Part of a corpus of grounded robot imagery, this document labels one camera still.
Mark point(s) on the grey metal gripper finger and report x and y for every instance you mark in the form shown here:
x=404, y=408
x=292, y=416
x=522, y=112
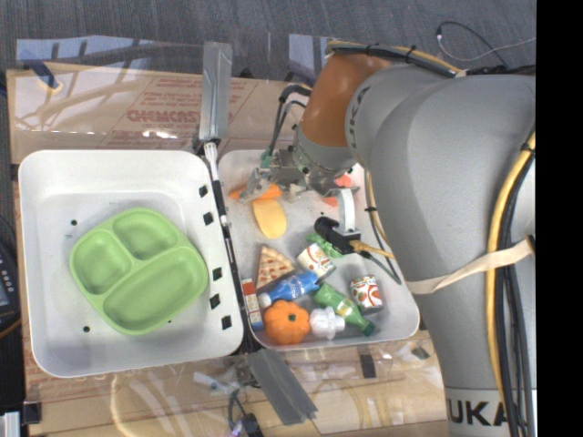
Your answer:
x=293, y=192
x=253, y=185

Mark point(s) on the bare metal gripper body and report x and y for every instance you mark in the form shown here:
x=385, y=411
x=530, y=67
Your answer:
x=287, y=169

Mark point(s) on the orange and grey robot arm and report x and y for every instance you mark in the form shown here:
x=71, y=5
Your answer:
x=432, y=175

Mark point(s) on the orange carrot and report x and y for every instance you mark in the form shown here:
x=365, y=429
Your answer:
x=273, y=192

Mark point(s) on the white plastic tray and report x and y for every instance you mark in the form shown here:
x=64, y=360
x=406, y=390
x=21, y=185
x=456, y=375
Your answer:
x=114, y=175
x=309, y=219

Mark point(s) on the yellow bread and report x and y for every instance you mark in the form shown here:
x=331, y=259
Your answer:
x=269, y=219

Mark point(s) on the orange-red toy food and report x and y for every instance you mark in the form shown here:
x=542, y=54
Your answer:
x=344, y=181

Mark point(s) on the white can orange print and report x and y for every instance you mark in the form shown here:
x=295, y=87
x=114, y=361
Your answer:
x=315, y=261

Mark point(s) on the pizza slice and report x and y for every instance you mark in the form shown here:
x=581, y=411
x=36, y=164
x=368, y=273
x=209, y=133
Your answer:
x=272, y=267

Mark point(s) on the blue bottle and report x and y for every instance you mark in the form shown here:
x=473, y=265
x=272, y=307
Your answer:
x=291, y=287

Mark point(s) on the white and red carton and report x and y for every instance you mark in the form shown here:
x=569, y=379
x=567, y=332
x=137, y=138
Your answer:
x=252, y=305

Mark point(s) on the green bottle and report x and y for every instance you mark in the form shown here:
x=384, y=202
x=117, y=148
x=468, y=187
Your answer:
x=341, y=305

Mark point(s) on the white can tomato print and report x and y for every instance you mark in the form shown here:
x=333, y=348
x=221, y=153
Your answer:
x=366, y=294

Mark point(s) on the orange pumpkin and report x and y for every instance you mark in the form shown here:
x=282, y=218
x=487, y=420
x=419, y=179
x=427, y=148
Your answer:
x=286, y=322

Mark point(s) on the white garlic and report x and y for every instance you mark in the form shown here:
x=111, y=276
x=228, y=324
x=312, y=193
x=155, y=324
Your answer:
x=325, y=323

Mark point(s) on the brown cardboard board red print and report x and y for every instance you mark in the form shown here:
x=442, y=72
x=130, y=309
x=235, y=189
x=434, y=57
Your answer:
x=136, y=116

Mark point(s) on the green divided plate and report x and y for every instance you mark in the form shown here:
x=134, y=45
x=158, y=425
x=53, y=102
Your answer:
x=136, y=271

